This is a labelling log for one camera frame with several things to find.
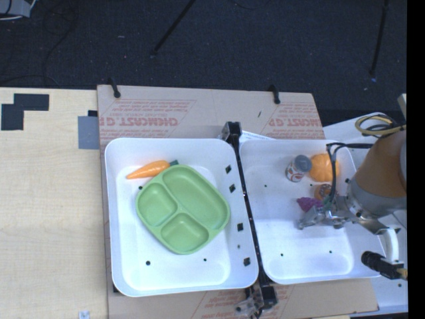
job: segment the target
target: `orange carrot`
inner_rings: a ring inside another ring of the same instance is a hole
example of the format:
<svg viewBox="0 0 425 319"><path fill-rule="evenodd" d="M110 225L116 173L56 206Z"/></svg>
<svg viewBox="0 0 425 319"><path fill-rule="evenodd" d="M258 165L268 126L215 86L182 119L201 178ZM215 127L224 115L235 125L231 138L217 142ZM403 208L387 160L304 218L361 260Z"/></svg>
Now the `orange carrot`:
<svg viewBox="0 0 425 319"><path fill-rule="evenodd" d="M169 163L163 159L159 161L154 161L147 165L144 165L143 167L137 169L136 171L132 173L129 173L127 175L127 178L136 179L136 178L144 178L144 177L153 177L158 175L161 171L175 164L179 164L179 162L176 160Z"/></svg>

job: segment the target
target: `silver can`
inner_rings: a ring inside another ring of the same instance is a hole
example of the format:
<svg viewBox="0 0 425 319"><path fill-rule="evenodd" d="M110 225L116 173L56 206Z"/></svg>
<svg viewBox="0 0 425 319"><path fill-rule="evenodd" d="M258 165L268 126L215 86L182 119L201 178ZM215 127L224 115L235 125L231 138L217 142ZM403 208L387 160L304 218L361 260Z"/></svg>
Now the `silver can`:
<svg viewBox="0 0 425 319"><path fill-rule="evenodd" d="M299 182L310 170L311 160L305 155L298 155L287 166L285 174L290 181Z"/></svg>

